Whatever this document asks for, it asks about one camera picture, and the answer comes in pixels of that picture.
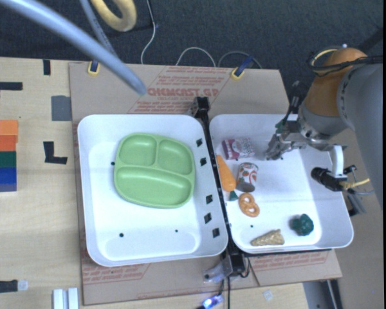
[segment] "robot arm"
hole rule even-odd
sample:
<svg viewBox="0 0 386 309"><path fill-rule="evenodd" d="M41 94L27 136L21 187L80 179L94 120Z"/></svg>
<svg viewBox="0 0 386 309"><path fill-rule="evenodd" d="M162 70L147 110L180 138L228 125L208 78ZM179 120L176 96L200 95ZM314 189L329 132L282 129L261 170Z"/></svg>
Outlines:
<svg viewBox="0 0 386 309"><path fill-rule="evenodd" d="M382 61L353 48L333 48L317 54L316 58L330 51L332 54L324 65L313 68L317 76L299 107L297 119L290 121L286 116L276 125L266 158L276 160L285 152L307 145L333 153L337 145L330 144L330 139L350 127L356 134L367 174L383 207ZM330 174L340 180L345 178L339 172ZM312 176L318 180L317 177L326 175L315 171Z"/></svg>

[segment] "white tray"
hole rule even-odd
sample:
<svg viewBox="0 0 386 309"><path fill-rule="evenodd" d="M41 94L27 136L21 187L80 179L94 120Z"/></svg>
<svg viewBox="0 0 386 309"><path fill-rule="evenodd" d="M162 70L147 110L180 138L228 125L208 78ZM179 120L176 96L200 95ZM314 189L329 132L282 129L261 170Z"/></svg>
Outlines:
<svg viewBox="0 0 386 309"><path fill-rule="evenodd" d="M167 136L192 150L196 182L184 206L144 207L116 192L111 162L119 141L137 132ZM91 115L78 125L78 143L87 251L96 263L113 267L201 258L226 248L228 235L216 181L203 128L196 119L186 115Z"/></svg>
<svg viewBox="0 0 386 309"><path fill-rule="evenodd" d="M353 228L343 196L310 177L314 167L331 169L329 154L308 147L285 153L283 160L265 159L264 152L276 130L275 124L282 118L282 115L219 115L210 123L215 154L224 159L221 142L225 139L249 137L255 147L252 158L225 159L235 177L241 162L253 162L259 167L252 192L261 210L258 217L244 215L238 201L228 201L229 194L224 193L234 243L251 254L348 246L353 239ZM298 236L290 228L290 220L303 213L315 224L308 236ZM273 229L281 230L284 245L254 247L250 244L252 239Z"/></svg>

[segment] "divided green plate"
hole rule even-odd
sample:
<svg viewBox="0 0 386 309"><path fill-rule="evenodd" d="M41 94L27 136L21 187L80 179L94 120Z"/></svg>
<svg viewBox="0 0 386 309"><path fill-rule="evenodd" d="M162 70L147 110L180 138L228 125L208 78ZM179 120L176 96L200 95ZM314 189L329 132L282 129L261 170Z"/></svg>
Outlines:
<svg viewBox="0 0 386 309"><path fill-rule="evenodd" d="M114 182L127 201L162 209L180 207L194 190L192 151L180 141L133 133L118 146Z"/></svg>

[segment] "cardboard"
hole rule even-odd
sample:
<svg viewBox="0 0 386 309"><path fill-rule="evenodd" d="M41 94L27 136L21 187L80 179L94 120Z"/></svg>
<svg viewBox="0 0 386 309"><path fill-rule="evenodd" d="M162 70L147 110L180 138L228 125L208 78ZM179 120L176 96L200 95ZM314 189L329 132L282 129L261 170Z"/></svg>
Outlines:
<svg viewBox="0 0 386 309"><path fill-rule="evenodd" d="M236 81L228 68L128 65L147 86L141 97L105 68L92 77L87 67L87 62L69 64L84 304L218 291L219 285L203 276L220 262L219 256L116 268L91 260L86 251L77 126L92 114L185 114L198 96L209 98L210 118L224 113L285 114L288 100L279 71L246 70ZM333 250L259 256L249 262L249 276L234 279L233 289L341 276Z"/></svg>

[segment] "green square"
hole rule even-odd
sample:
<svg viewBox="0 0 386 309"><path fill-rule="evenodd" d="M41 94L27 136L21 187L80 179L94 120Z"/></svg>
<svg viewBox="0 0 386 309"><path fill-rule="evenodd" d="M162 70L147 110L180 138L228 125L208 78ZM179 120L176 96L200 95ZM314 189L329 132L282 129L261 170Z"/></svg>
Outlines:
<svg viewBox="0 0 386 309"><path fill-rule="evenodd" d="M0 151L0 167L16 167L15 151Z"/></svg>

